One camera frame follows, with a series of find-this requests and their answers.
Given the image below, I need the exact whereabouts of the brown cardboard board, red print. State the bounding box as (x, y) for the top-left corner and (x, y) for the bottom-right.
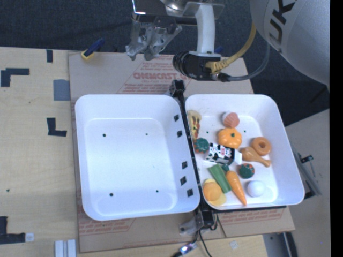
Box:
(68, 51), (296, 254)

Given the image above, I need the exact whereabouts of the toy pizza slice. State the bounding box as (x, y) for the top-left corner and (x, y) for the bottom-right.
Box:
(186, 109), (203, 140)

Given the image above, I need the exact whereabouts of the white plastic tray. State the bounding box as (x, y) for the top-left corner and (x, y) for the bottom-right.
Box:
(74, 94), (202, 222)
(184, 93), (306, 211)

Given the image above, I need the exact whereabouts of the orange toy pumpkin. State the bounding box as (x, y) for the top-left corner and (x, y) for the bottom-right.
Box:
(217, 127), (243, 149)

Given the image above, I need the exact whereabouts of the cow print milk carton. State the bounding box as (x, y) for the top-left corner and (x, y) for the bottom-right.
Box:
(204, 142), (243, 167)

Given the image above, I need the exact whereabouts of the thin black rod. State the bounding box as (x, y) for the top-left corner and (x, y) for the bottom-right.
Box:
(175, 91), (212, 219)

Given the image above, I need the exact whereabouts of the brown toy doughnut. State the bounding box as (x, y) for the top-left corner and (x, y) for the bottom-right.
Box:
(250, 136), (272, 156)

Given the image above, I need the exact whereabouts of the tan toy chicken drumstick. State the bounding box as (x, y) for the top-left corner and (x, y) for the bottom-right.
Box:
(239, 146), (272, 168)

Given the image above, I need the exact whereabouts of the green toy celery stick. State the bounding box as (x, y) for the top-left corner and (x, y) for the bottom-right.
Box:
(208, 164), (232, 194)

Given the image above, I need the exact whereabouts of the orange toy fruit slice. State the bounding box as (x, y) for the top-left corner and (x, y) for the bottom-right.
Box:
(202, 182), (223, 201)

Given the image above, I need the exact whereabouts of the orange toy carrot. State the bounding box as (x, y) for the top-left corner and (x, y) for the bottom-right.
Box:
(221, 164), (248, 207)

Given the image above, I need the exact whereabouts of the white toy egg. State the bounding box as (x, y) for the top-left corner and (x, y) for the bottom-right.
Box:
(247, 180), (266, 198)

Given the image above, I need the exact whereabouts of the black cylinder on white bracket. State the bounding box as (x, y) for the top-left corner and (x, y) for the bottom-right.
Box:
(172, 2), (225, 82)

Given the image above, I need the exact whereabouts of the black block with thin wires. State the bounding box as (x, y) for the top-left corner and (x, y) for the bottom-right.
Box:
(199, 207), (217, 229)
(169, 79), (187, 99)

